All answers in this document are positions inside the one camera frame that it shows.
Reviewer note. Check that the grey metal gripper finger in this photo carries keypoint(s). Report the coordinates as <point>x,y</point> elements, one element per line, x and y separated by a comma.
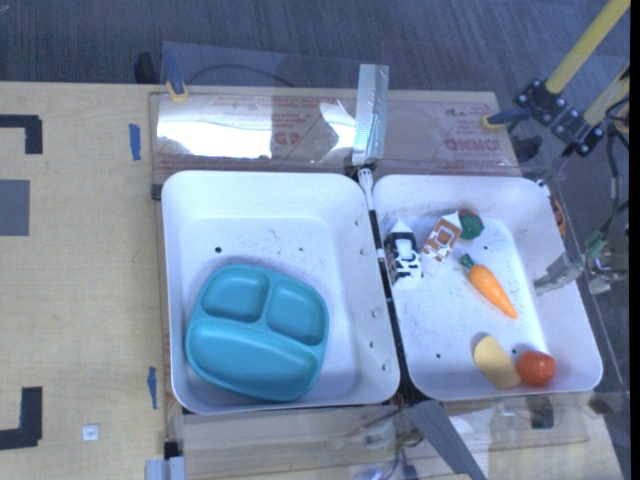
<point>557,273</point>

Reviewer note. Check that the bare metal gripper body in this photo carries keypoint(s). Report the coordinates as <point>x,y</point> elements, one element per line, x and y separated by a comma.
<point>612,255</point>

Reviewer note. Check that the orange carrot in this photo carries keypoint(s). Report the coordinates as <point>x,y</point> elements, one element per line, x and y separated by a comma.
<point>491,285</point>

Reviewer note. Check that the orange round toy fruit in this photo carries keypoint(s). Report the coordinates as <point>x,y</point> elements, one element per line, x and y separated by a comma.
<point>536,369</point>

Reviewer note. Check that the green broccoli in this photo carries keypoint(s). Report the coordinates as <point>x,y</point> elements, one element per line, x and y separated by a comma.
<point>471,225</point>

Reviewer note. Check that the yellow oblong toy bread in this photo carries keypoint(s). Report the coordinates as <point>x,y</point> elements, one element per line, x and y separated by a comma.
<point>495,363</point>

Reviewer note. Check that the white plastic tray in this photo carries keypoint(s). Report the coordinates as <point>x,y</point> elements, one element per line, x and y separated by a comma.
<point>450,313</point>
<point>280,208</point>

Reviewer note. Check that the orange and white carton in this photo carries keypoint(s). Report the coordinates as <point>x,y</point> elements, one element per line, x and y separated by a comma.
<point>440,240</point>

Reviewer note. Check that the black and white carton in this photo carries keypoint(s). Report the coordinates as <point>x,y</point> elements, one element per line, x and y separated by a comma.
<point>406,263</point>

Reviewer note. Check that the brown cardboard board red print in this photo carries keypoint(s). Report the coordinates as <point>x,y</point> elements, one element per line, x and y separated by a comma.
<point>450,143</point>

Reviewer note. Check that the blue divided plate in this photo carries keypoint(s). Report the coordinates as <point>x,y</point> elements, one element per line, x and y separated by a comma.
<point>250,358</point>

